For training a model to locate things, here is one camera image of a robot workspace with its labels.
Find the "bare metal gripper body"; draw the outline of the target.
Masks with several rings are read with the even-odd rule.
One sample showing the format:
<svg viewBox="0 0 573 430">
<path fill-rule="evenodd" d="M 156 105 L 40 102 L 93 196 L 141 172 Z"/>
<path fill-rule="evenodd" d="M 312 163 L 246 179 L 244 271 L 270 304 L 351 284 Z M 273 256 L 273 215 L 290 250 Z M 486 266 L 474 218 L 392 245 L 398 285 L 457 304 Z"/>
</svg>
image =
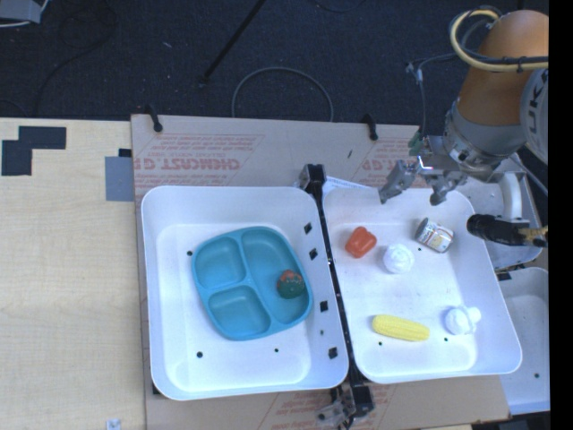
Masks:
<svg viewBox="0 0 573 430">
<path fill-rule="evenodd" d="M 472 177 L 489 182 L 504 153 L 482 149 L 464 137 L 425 135 L 415 138 L 415 167 L 428 181 Z"/>
</svg>

